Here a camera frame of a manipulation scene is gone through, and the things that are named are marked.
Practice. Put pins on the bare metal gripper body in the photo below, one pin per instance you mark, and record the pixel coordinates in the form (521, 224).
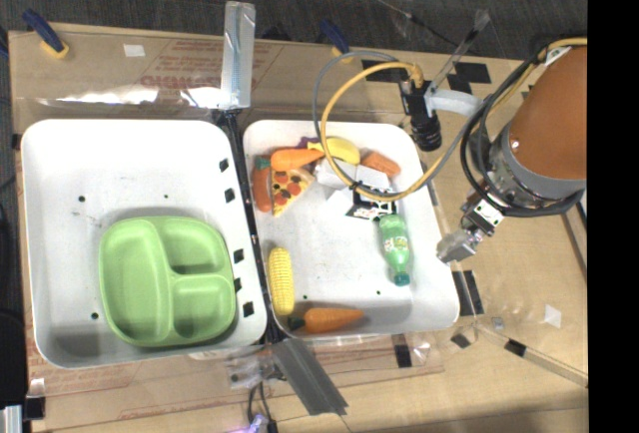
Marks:
(486, 214)

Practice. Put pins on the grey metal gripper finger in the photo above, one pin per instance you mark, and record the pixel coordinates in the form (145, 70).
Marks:
(455, 247)
(476, 237)

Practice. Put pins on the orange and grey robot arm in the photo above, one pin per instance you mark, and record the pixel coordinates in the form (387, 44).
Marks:
(554, 122)

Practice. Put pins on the green plastic bottle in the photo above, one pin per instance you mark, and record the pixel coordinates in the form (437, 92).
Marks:
(395, 246)

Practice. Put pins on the brown cardboard board red print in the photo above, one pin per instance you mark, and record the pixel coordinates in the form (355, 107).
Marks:
(519, 281)

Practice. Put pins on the black and white carton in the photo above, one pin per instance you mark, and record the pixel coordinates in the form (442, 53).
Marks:
(372, 206)

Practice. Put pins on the orange bread roll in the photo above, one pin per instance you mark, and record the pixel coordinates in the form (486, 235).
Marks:
(382, 163)

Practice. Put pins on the white plastic tray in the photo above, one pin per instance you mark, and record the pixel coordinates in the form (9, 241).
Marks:
(339, 251)
(125, 161)

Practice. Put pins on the orange carrot with dark green top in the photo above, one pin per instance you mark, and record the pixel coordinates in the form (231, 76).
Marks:
(332, 319)

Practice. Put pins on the yellow banana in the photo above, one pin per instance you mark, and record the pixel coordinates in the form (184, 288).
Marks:
(344, 150)

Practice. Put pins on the yellow corn cob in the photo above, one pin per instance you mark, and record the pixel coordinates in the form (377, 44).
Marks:
(281, 281)

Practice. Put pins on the pizza slice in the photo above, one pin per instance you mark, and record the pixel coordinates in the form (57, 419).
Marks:
(287, 189)

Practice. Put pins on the purple grapes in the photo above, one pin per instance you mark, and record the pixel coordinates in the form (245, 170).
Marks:
(308, 143)

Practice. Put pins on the green divided plate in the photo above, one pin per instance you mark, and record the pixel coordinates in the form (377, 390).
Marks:
(165, 281)

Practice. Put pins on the black cylinder on white bracket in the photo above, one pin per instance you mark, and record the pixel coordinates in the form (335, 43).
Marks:
(425, 127)

